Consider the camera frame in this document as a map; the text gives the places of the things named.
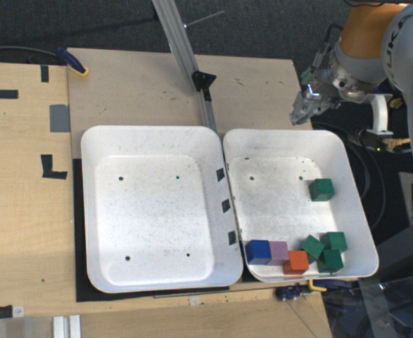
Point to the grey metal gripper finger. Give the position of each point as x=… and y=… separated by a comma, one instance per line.
x=313, y=110
x=297, y=114

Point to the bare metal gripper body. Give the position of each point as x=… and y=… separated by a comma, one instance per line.
x=327, y=90

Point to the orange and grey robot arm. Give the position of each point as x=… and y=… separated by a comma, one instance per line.
x=368, y=34

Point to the green cube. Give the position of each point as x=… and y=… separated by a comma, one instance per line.
x=335, y=241
x=321, y=189
x=331, y=261
x=312, y=246

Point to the white plastic tray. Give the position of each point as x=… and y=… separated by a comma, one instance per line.
x=150, y=217
x=280, y=210

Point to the purple cube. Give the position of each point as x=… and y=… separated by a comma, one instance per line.
x=279, y=251

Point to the blue cube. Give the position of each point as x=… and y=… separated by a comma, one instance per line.
x=258, y=251

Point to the orange cube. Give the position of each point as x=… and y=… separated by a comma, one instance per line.
x=297, y=262

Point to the pale wood board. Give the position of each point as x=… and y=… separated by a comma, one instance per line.
x=139, y=90

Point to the black cylinder on white bracket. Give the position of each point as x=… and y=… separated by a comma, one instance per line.
x=380, y=114

